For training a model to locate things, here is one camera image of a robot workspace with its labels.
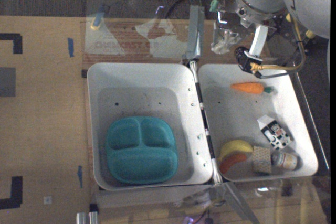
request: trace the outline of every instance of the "can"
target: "can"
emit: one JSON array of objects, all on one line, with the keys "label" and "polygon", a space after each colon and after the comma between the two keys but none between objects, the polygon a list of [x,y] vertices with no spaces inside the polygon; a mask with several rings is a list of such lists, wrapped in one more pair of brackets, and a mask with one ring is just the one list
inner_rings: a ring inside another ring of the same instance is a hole
[{"label": "can", "polygon": [[272,164],[293,171],[298,165],[297,156],[285,152],[275,151],[271,156]]}]

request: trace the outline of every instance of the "gray square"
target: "gray square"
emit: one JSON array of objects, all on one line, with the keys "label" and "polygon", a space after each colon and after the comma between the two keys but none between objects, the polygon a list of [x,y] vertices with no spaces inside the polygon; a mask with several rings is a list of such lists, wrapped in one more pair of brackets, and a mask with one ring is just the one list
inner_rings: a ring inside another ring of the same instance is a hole
[{"label": "gray square", "polygon": [[0,67],[0,97],[15,97],[16,70]]}]

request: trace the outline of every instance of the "yellow banana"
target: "yellow banana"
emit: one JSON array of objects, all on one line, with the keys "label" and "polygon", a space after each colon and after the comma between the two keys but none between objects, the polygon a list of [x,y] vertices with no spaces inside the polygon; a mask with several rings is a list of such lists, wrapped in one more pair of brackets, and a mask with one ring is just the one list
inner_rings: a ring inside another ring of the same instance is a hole
[{"label": "yellow banana", "polygon": [[218,158],[221,162],[225,157],[229,156],[231,153],[252,153],[253,147],[244,140],[232,140],[225,143],[220,149],[220,156]]}]

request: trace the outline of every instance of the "teal plate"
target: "teal plate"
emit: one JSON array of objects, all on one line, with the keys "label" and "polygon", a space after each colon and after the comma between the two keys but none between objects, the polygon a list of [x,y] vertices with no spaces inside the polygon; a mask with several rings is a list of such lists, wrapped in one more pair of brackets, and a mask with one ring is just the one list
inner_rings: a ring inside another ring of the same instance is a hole
[{"label": "teal plate", "polygon": [[134,116],[111,124],[107,163],[115,179],[127,184],[155,184],[172,178],[178,167],[172,129],[163,120]]}]

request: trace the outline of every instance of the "orange carrot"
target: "orange carrot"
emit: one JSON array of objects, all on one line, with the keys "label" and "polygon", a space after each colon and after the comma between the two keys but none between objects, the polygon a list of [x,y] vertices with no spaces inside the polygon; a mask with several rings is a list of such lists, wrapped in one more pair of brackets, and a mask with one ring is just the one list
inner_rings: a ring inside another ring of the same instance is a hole
[{"label": "orange carrot", "polygon": [[264,86],[260,82],[243,82],[231,84],[231,88],[248,93],[261,94],[264,91]]},{"label": "orange carrot", "polygon": [[247,160],[247,156],[244,153],[237,153],[224,159],[219,166],[219,171],[224,175],[236,163],[244,162]]}]

